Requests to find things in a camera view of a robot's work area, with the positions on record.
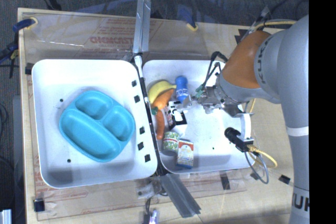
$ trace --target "orange carrot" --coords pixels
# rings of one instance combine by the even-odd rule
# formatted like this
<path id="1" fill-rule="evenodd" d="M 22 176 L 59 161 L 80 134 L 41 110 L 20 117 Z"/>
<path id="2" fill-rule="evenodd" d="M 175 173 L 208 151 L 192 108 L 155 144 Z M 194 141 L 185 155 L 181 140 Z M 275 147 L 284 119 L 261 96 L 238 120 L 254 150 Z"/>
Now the orange carrot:
<path id="1" fill-rule="evenodd" d="M 169 89 L 168 91 L 165 91 L 164 93 L 161 93 L 153 102 L 152 108 L 157 107 L 158 110 L 163 109 L 170 98 L 172 97 L 175 89 Z"/>
<path id="2" fill-rule="evenodd" d="M 161 110 L 158 110 L 156 116 L 156 139 L 161 140 L 164 133 L 164 117 Z"/>

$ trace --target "white tray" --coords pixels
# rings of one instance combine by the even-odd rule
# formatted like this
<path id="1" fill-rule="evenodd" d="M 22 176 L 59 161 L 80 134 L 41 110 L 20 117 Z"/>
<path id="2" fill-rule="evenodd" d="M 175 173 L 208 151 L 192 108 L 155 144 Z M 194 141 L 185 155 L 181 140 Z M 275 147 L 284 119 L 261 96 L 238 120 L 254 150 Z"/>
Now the white tray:
<path id="1" fill-rule="evenodd" d="M 111 183 L 146 178 L 155 172 L 158 161 L 138 73 L 132 64 L 121 60 L 46 59 L 34 65 L 32 78 L 41 176 L 48 185 L 67 188 Z M 135 134 L 120 155 L 106 163 L 81 154 L 59 130 L 64 109 L 87 90 L 112 97 L 135 119 Z"/>
<path id="2" fill-rule="evenodd" d="M 195 90 L 204 82 L 210 61 L 207 60 L 152 60 L 143 67 L 146 87 L 157 80 L 168 80 L 175 83 L 178 76 L 186 76 L 188 79 L 189 93 L 195 94 Z M 215 84 L 214 75 L 209 79 L 207 86 Z M 194 142 L 194 166 L 191 169 L 175 165 L 174 156 L 166 156 L 160 152 L 162 164 L 171 173 L 198 173 L 216 170 L 230 170 L 249 167 L 245 154 L 240 152 L 235 145 L 230 144 L 224 131 L 233 127 L 244 131 L 245 137 L 250 137 L 251 121 L 248 114 L 240 118 L 232 118 L 223 110 L 216 109 L 211 114 L 205 114 L 201 105 L 198 105 L 185 113 L 188 123 L 183 139 Z M 158 141 L 159 150 L 162 148 L 162 140 Z"/>

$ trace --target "green can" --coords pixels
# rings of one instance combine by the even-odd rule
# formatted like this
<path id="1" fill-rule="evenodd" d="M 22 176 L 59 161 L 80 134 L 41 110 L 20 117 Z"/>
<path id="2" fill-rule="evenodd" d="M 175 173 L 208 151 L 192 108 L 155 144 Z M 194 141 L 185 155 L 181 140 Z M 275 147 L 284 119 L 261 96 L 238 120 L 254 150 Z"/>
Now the green can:
<path id="1" fill-rule="evenodd" d="M 180 135 L 176 132 L 165 132 L 162 140 L 162 153 L 167 156 L 177 155 Z"/>

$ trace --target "banana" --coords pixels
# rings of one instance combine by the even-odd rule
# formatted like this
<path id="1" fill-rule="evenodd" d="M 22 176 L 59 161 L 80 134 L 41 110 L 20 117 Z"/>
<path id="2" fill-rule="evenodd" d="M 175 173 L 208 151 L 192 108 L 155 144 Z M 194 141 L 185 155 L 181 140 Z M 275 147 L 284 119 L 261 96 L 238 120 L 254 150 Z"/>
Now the banana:
<path id="1" fill-rule="evenodd" d="M 176 85 L 170 84 L 166 80 L 161 80 L 155 83 L 152 87 L 150 87 L 148 91 L 149 102 L 152 104 L 155 101 L 156 97 L 169 89 L 176 89 Z"/>

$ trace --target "blue plate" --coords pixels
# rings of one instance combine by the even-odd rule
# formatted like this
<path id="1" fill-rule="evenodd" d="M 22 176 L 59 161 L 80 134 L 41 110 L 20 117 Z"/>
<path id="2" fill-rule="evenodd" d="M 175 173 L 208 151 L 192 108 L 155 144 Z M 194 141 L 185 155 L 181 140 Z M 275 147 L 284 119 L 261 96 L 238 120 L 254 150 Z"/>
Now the blue plate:
<path id="1" fill-rule="evenodd" d="M 59 120 L 63 137 L 78 151 L 97 162 L 116 158 L 135 131 L 132 114 L 100 91 L 76 97 Z"/>

